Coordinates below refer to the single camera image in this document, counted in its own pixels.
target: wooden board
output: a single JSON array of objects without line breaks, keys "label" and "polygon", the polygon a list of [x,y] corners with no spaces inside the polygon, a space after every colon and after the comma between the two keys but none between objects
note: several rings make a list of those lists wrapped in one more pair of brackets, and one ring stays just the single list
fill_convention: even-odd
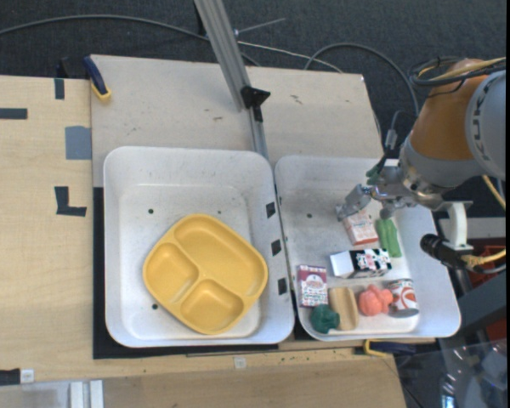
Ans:
[{"label": "wooden board", "polygon": [[[264,70],[257,71],[265,78]],[[92,162],[65,157],[65,128],[92,127],[91,95],[85,80],[65,80],[65,98],[56,99],[53,79],[0,76],[0,108],[27,109],[26,120],[0,120],[0,370],[33,369],[39,382],[232,371],[238,354],[93,360]],[[284,95],[294,100],[293,93]],[[370,118],[366,93],[360,95],[357,107],[363,119]],[[278,107],[269,115],[277,120],[282,113]],[[342,119],[341,114],[334,119]],[[271,120],[269,141],[276,139],[270,148],[281,138],[271,130]],[[56,214],[55,186],[68,186],[70,205],[86,207],[84,217]],[[342,364],[352,358],[349,346],[360,344],[295,343],[285,341],[276,352],[245,354],[247,364]],[[354,363],[360,365],[360,376],[367,373],[365,361],[374,359]],[[398,383],[393,378],[389,385]]]},{"label": "wooden board", "polygon": [[[93,182],[123,145],[252,150],[249,115],[238,111],[219,65],[92,57],[112,92],[92,97]],[[269,161],[291,154],[379,158],[382,144],[363,77],[249,67],[271,92],[261,106]]]},{"label": "wooden board", "polygon": [[[313,407],[362,406],[405,408],[392,360],[342,358],[332,363],[252,367],[237,370],[192,371],[103,381],[104,404],[132,406]],[[67,408],[69,382],[39,382],[0,388],[0,406]]]}]

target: red object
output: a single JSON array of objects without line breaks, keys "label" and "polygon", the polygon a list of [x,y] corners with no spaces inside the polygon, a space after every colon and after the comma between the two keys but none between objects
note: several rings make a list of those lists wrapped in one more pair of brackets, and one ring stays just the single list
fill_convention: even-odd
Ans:
[{"label": "red object", "polygon": [[393,294],[389,289],[380,290],[373,284],[359,295],[359,309],[367,316],[387,313],[392,302]]}]

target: gray tape marking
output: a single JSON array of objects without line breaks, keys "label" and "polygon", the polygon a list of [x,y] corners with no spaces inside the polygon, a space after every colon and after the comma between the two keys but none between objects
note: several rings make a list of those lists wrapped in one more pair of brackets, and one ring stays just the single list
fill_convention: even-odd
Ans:
[{"label": "gray tape marking", "polygon": [[65,128],[66,160],[91,160],[91,129],[83,126]]},{"label": "gray tape marking", "polygon": [[65,99],[65,81],[61,78],[54,79],[55,99]]}]

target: yellow divided plate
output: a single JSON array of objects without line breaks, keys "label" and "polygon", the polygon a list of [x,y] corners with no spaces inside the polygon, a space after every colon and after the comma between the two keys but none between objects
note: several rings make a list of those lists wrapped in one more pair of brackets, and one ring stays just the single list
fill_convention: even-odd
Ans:
[{"label": "yellow divided plate", "polygon": [[153,297],[191,329],[213,335],[233,327],[268,281],[260,253],[228,225],[206,214],[179,220],[144,263]]}]

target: small package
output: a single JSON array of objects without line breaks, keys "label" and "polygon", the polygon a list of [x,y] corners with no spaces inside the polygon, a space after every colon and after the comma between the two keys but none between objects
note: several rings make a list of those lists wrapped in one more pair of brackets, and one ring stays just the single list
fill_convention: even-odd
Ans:
[{"label": "small package", "polygon": [[328,303],[326,290],[326,268],[298,266],[298,305],[301,307],[316,307]]},{"label": "small package", "polygon": [[374,224],[364,209],[344,218],[343,225],[354,246],[364,245],[378,240]]},{"label": "small package", "polygon": [[341,278],[374,278],[391,270],[391,258],[385,249],[344,251],[331,255],[332,271]]}]

